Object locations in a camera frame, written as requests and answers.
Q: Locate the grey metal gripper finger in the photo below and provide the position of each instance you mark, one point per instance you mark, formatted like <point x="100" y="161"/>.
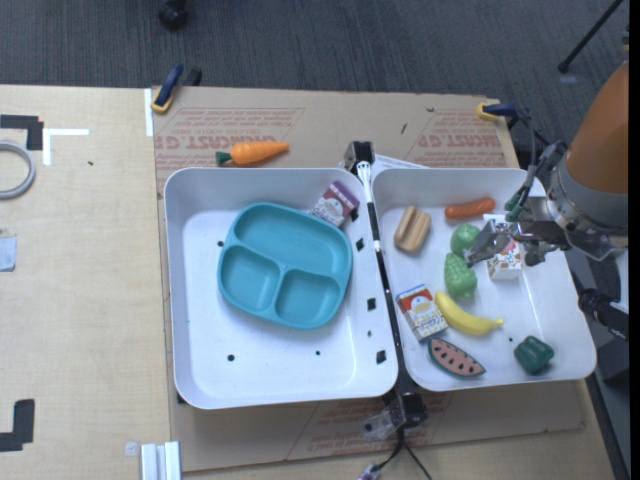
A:
<point x="481" y="253"/>
<point x="497" y="230"/>

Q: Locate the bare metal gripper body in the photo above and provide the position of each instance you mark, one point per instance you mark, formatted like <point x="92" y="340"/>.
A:
<point x="542" y="230"/>

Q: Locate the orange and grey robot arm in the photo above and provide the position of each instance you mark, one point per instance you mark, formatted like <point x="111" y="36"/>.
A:
<point x="597" y="143"/>

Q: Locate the light green pepper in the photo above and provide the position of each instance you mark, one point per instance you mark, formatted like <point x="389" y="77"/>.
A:
<point x="462" y="238"/>

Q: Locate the green grapes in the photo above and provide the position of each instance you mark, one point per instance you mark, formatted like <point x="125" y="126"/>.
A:
<point x="460" y="277"/>

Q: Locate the orange sausage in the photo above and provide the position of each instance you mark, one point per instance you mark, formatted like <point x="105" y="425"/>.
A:
<point x="470" y="208"/>

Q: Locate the yellow banana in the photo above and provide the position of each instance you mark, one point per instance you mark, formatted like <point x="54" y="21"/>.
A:
<point x="465" y="320"/>

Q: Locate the tan hot dog bun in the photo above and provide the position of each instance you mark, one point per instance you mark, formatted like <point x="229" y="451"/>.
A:
<point x="412" y="229"/>

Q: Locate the white plastic tray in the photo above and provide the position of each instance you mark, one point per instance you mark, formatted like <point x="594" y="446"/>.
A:
<point x="280" y="368"/>
<point x="545" y="308"/>

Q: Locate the red and white carton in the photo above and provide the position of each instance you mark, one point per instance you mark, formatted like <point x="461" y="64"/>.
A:
<point x="422" y="313"/>

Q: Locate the thin black and white rod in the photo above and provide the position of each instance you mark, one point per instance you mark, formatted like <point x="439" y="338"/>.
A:
<point x="380" y="258"/>

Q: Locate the watermelon slice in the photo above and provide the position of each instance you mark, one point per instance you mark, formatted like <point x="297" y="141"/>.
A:
<point x="455" y="360"/>

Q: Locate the dark green pepper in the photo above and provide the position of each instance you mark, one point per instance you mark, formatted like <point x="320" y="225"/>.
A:
<point x="534" y="355"/>

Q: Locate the white paper sheet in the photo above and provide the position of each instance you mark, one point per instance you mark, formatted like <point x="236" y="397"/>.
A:
<point x="395" y="162"/>

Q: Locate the purple and white carton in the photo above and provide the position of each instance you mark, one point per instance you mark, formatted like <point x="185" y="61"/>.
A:
<point x="336" y="203"/>

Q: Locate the teal divided plate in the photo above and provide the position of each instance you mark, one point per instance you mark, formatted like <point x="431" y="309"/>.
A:
<point x="285" y="248"/>

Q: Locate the brown cardboard board red print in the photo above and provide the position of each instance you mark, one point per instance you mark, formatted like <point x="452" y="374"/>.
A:
<point x="320" y="128"/>

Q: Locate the black stand leg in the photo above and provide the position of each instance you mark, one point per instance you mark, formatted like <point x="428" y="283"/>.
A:
<point x="595" y="28"/>

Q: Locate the orange carrot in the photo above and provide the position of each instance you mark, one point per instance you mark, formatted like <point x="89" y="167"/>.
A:
<point x="255" y="152"/>

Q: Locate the white tape roll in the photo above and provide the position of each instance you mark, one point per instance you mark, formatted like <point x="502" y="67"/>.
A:
<point x="30" y="170"/>

